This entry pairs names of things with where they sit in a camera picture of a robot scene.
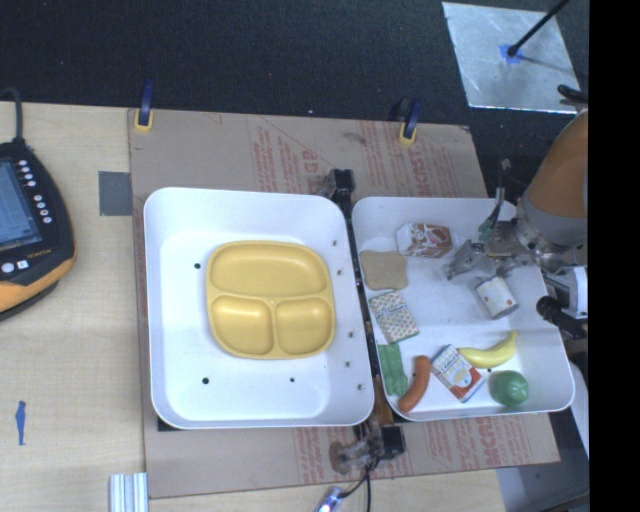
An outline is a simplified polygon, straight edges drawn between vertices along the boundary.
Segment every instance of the hot dog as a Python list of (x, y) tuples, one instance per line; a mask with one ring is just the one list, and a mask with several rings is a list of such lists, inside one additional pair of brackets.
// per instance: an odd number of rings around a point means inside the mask
[(414, 377), (407, 392), (398, 400), (400, 412), (409, 412), (413, 409), (429, 385), (431, 376), (431, 360), (427, 356), (418, 356), (414, 361)]

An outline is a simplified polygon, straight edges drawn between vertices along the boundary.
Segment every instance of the cardboard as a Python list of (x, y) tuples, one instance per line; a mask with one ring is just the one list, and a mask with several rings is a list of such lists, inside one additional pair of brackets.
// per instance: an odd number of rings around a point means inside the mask
[[(209, 112), (154, 111), (151, 131), (128, 112), (138, 293), (144, 444), (151, 498), (353, 481), (335, 471), (336, 443), (350, 427), (178, 431), (150, 399), (142, 211), (167, 186), (316, 193), (331, 169), (352, 169), (354, 200), (367, 196), (486, 197), (464, 127), (419, 124), (416, 142), (400, 123)], [(471, 471), (559, 460), (546, 414), (403, 423), (407, 450), (372, 478)]]

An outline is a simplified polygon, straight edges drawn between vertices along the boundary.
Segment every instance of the light wood surface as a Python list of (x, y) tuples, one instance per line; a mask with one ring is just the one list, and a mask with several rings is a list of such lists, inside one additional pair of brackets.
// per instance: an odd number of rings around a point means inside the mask
[[(0, 142), (9, 141), (13, 103), (0, 103), (0, 119)], [(0, 510), (107, 511), (109, 476), (145, 470), (132, 221), (101, 216), (98, 199), (100, 171), (129, 172), (126, 122), (124, 108), (24, 105), (24, 137), (60, 186), (79, 252), (50, 296), (0, 323)], [(149, 510), (250, 512), (273, 504), (299, 512), (326, 488), (152, 500)], [(365, 510), (364, 489), (341, 512)], [(372, 510), (394, 509), (504, 505), (496, 473), (487, 470), (372, 482)]]

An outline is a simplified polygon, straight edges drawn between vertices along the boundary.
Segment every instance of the yellow banana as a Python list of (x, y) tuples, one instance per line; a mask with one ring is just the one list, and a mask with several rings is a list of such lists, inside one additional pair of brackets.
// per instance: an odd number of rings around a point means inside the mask
[(509, 331), (505, 339), (492, 347), (486, 349), (462, 347), (458, 352), (476, 368), (495, 368), (506, 363), (516, 353), (517, 335), (518, 331)]

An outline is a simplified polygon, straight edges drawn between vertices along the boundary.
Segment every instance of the tan square sponge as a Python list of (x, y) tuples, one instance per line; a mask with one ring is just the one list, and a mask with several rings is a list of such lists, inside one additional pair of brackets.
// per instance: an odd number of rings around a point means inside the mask
[(372, 290), (401, 290), (409, 284), (407, 259), (397, 251), (362, 251), (360, 264), (364, 282)]

